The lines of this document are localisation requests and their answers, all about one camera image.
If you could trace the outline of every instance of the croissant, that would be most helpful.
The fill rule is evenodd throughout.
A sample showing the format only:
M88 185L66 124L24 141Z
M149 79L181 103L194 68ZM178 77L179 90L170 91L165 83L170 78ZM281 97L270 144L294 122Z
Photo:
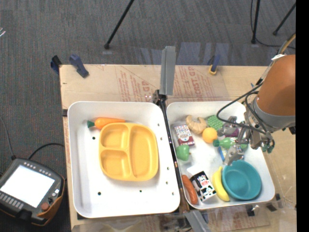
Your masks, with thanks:
M202 117L197 117L199 122L192 120L192 115L188 115L185 122L188 128L196 134L201 134L207 127L206 121Z

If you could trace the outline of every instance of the sausage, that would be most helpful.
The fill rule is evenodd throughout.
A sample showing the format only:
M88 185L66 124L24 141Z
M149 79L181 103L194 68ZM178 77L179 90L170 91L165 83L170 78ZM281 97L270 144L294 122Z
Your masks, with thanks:
M188 176L186 176L185 174L182 175L182 180L184 187L187 189L189 193L191 203L196 204L198 202L198 199L197 199L197 192L195 191L194 186L192 185Z

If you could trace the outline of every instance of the black tripod leg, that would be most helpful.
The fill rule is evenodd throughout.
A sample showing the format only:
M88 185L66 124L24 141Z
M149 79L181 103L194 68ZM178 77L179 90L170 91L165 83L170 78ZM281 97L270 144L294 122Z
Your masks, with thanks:
M257 0L256 11L255 11L255 20L254 20L254 28L253 28L253 36L252 36L252 40L251 40L252 44L255 44L255 42L256 42L255 36L256 36L257 19L259 17L260 2L261 2L261 0Z
M129 9L130 9L130 7L131 7L131 5L132 5L133 2L134 2L134 0L130 0L129 4L127 5L127 7L126 7L124 13L122 14L120 20L118 21L118 23L117 23L117 25L116 25L114 31L112 32L110 38L108 39L108 41L107 41L106 44L104 45L104 48L105 48L105 49L109 49L109 48L110 48L110 42L112 41L114 35L116 34L118 28L120 27L120 25L121 25L123 19L125 18L126 14L127 14L127 12L129 11Z
M277 35L279 29L282 27L282 25L284 24L284 22L286 21L286 19L289 17L289 15L292 13L293 9L296 7L296 2L294 3L294 5L291 7L290 11L286 14L285 18L281 21L280 25L277 27L277 29L275 31L273 31L273 35Z

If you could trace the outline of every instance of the toy carrot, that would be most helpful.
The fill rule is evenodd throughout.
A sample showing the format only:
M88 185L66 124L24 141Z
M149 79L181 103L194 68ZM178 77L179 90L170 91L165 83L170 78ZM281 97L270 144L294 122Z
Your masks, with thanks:
M95 122L88 120L87 126L88 128L95 126L98 129L102 129L105 125L110 124L110 123L116 123L116 122L125 122L125 120L120 119L120 118L100 117L100 118L97 118Z

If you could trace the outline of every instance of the white tray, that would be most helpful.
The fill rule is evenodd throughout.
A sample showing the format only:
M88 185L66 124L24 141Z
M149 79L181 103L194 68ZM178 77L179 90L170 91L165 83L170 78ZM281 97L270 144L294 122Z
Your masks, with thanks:
M228 104L229 101L198 101L198 102L174 102L167 107L167 117L169 121L169 128L171 131L174 149L178 146L176 135L173 127L185 124L185 118L192 115L193 118L208 117L217 114L219 109ZM228 119L230 116L237 116L237 122L244 120L244 112L246 108L239 102L228 106L220 113L220 117ZM189 174L190 172L203 170L211 181L212 174L225 165L219 155L218 149L212 144L204 142L201 135L192 133L195 145L190 147L191 155L188 161L178 159L178 165L181 174ZM270 201L275 195L275 187L271 179L268 166L265 162L263 152L260 148L252 149L250 146L246 149L244 155L245 161L250 163L260 174L262 179L262 190L258 197L250 201L240 201L230 197L229 202L222 201L217 195L205 202L198 201L198 204L191 204L188 193L185 191L185 196L188 203L200 210L232 206L238 204L261 203Z
M108 178L98 158L99 129L87 127L97 117L122 118L143 124L156 135L159 168L147 181ZM73 202L86 218L170 213L180 195L161 109L149 102L78 101L68 109Z

